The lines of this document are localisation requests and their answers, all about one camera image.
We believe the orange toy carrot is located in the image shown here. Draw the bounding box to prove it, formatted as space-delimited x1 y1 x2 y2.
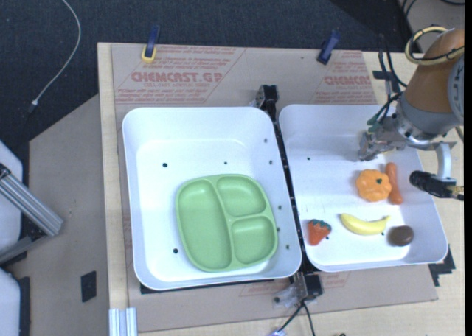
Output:
385 162 404 206

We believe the yellow banana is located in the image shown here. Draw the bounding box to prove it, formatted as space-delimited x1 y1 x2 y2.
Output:
339 213 391 237

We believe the green divided plate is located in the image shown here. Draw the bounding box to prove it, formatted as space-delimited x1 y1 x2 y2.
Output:
175 173 279 273

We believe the white plastic tray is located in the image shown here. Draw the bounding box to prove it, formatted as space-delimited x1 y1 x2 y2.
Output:
278 103 449 273
122 106 303 291

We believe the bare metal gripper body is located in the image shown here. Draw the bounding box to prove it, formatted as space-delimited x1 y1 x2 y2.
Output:
369 116 433 152

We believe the thin black rod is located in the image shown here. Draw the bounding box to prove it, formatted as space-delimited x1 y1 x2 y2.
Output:
271 113 304 254

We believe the orange toy pumpkin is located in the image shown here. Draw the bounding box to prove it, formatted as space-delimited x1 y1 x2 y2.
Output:
355 169 392 203

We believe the black cylinder on white bracket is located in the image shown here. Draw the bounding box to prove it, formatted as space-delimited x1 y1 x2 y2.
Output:
409 141 458 199

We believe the brown cardboard board red print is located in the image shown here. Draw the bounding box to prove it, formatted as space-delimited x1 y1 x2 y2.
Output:
110 43 440 333

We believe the brown toy kiwi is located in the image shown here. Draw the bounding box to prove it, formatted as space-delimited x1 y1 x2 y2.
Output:
386 225 414 247

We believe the red toy strawberry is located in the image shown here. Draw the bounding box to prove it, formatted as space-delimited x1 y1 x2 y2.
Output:
308 218 333 246

